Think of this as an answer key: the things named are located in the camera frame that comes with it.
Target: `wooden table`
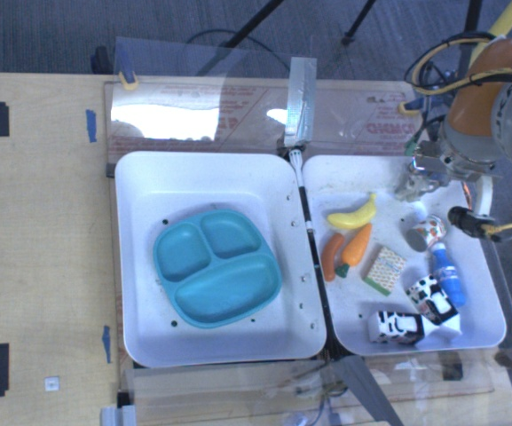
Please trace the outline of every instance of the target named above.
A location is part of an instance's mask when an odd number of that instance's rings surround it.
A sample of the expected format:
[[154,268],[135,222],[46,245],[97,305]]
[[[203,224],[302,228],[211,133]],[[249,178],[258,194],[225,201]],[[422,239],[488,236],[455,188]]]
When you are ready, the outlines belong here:
[[[0,102],[10,110],[10,135],[0,137],[0,343],[10,349],[0,425],[99,424],[100,409],[116,403],[116,236],[104,125],[104,87],[111,79],[0,74]],[[87,111],[96,115],[95,141]],[[492,356],[483,351],[479,357],[492,390],[394,402],[394,408],[406,424],[421,424],[422,418],[434,424],[512,424],[512,388]],[[375,369],[380,362],[369,364]],[[374,424],[352,402],[341,412],[348,424]],[[280,418],[207,423],[278,424]],[[195,421],[201,419],[200,411]]]

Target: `yellow banana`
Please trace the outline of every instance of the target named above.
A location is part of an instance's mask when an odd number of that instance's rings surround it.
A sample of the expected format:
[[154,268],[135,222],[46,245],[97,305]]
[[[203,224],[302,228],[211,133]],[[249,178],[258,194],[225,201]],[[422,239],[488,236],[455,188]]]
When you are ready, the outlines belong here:
[[372,221],[376,214],[375,193],[370,193],[370,199],[362,207],[351,213],[331,213],[327,221],[339,229],[358,229]]

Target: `gray floor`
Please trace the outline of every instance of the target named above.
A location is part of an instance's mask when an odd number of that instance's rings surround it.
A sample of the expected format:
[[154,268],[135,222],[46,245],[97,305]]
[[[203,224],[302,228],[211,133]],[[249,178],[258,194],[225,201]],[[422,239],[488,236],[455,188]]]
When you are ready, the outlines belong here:
[[[0,0],[0,72],[91,73],[90,57],[117,36],[184,43],[203,30],[238,30],[269,0]],[[488,29],[511,0],[484,0]],[[378,0],[356,41],[340,40],[366,0],[286,0],[251,36],[275,52],[319,59],[319,79],[401,80],[429,47],[465,27],[469,0]],[[230,34],[195,38],[216,46]],[[260,46],[245,40],[241,48]],[[454,70],[457,57],[440,65]],[[512,222],[511,164],[499,163],[492,215]],[[512,241],[497,245],[512,296]],[[512,328],[507,346],[512,349]]]

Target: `blue bottle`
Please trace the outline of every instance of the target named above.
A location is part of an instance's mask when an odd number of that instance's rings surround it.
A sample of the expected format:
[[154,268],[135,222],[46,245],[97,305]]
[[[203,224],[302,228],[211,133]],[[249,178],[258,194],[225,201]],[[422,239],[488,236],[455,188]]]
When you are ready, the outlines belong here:
[[429,248],[429,251],[433,254],[433,277],[449,296],[455,307],[463,306],[467,299],[462,292],[457,269],[446,253],[445,244],[438,241]]

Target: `carrot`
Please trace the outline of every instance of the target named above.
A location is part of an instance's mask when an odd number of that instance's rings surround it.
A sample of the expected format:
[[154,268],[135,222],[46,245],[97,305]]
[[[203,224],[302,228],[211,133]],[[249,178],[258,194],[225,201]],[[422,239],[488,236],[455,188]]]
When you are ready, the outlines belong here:
[[356,266],[362,260],[372,234],[372,223],[362,227],[356,236],[346,245],[341,254],[341,260],[349,266]]
[[336,277],[335,256],[336,252],[343,246],[344,236],[341,233],[335,233],[323,248],[320,255],[320,264],[323,269],[325,281],[331,281]]

